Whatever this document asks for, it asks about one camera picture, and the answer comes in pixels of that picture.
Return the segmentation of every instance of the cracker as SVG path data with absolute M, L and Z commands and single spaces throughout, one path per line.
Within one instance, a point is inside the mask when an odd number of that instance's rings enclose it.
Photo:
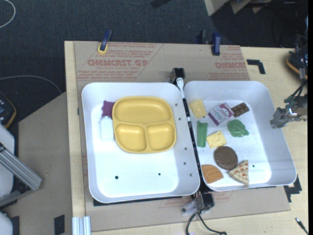
M 222 179 L 224 176 L 221 171 L 214 165 L 201 165 L 203 176 L 208 184 Z

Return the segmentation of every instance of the small bottle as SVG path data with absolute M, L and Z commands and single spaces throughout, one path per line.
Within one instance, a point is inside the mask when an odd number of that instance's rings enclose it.
M 114 140 L 113 120 L 109 116 L 104 116 L 100 120 L 102 141 L 108 142 Z

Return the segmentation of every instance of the wooden table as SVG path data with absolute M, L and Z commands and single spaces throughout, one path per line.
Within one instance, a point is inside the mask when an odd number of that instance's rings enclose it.
M 266 74 L 260 74 L 257 66 L 247 65 L 251 80 L 263 83 L 270 91 L 275 107 L 284 108 L 284 99 L 292 94 L 300 85 L 299 77 L 286 67 L 289 51 L 285 48 L 242 47 L 244 59 L 260 60 Z M 75 71 L 74 42 L 65 42 L 66 79 L 67 79 L 67 113 L 69 154 L 72 192 L 72 215 L 83 217 L 86 215 L 82 157 L 80 145 L 80 126 L 77 115 L 78 98 Z M 308 124 L 307 122 L 290 122 L 283 128 L 283 132 L 290 148 L 291 155 L 299 176 L 302 191 L 292 195 L 291 210 L 285 212 L 247 215 L 231 218 L 207 220 L 211 229 L 227 231 L 228 235 L 242 234 L 305 234 L 296 223 L 298 217 L 309 229 L 308 207 Z M 94 232 L 95 235 L 184 235 L 185 222 L 166 225 L 147 226 L 113 231 Z M 197 235 L 210 234 L 200 221 L 193 221 L 189 232 Z

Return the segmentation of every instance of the pizza slice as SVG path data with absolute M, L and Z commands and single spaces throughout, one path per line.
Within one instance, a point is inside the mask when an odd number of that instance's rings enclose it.
M 241 182 L 244 183 L 245 185 L 249 185 L 249 164 L 248 160 L 243 161 L 239 165 L 237 165 L 235 168 L 233 168 L 231 171 L 229 171 L 229 175 Z

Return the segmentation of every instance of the white cable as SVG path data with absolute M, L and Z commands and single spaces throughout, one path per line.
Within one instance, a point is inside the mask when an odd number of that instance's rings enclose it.
M 10 5 L 12 5 L 12 7 L 13 7 L 13 9 L 14 9 L 14 13 L 13 13 L 13 16 L 11 17 L 11 19 L 10 19 L 8 22 L 6 22 L 5 24 L 3 24 L 3 25 L 0 26 L 0 29 L 3 28 L 3 27 L 5 27 L 5 26 L 8 25 L 9 23 L 11 23 L 12 20 L 14 19 L 14 17 L 15 17 L 15 13 L 16 13 L 15 6 L 14 6 L 14 4 L 13 4 L 11 1 L 9 1 L 9 0 L 3 0 L 3 1 L 6 1 L 6 2 L 8 2 Z

